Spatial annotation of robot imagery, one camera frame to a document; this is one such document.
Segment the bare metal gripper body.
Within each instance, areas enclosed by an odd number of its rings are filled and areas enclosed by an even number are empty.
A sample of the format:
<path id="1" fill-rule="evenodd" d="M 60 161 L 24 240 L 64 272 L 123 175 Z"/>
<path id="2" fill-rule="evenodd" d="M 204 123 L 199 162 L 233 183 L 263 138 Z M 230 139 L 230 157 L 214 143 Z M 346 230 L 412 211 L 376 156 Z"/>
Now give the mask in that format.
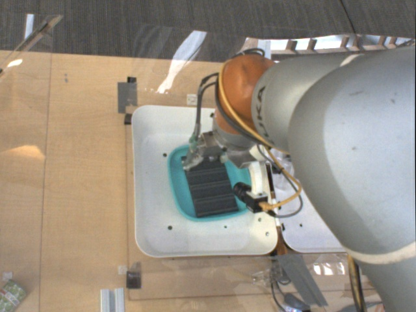
<path id="1" fill-rule="evenodd" d="M 255 143 L 241 135 L 209 131 L 201 134 L 198 151 L 205 159 L 210 155 L 226 153 L 228 161 L 237 168 L 247 168 L 257 159 L 250 152 Z"/>

